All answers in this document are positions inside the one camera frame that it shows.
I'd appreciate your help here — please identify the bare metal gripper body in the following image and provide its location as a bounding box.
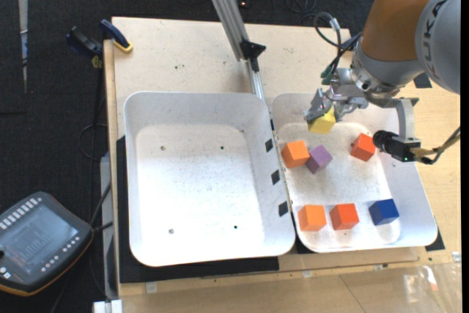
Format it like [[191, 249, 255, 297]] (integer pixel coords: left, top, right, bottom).
[[324, 65, 401, 110]]

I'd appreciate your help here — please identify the yellow cube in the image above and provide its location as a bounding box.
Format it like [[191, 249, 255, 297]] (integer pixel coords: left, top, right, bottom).
[[307, 106, 337, 135]]

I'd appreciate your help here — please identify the red-orange cube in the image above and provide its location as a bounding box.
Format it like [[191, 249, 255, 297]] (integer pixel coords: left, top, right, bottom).
[[329, 202, 361, 232], [350, 133, 377, 163]]

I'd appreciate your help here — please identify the orange cube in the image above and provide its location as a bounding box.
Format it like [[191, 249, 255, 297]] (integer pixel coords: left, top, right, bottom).
[[297, 204, 328, 232], [281, 140, 311, 169]]

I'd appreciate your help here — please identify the purple cube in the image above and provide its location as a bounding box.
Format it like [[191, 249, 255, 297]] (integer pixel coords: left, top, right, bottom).
[[305, 144, 334, 175]]

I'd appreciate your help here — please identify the white plastic tray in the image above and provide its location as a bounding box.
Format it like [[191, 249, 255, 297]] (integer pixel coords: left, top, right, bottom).
[[123, 90, 297, 268], [270, 92, 439, 254]]

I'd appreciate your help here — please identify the blue cube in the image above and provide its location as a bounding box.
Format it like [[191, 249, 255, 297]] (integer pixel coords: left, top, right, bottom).
[[368, 198, 401, 227]]

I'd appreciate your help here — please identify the pale wood board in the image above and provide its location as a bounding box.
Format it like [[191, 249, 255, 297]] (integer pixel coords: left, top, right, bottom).
[[111, 15, 422, 281]]

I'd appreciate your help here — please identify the black cylinder on white bracket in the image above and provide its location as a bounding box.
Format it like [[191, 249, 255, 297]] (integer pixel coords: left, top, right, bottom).
[[368, 96, 423, 163]]

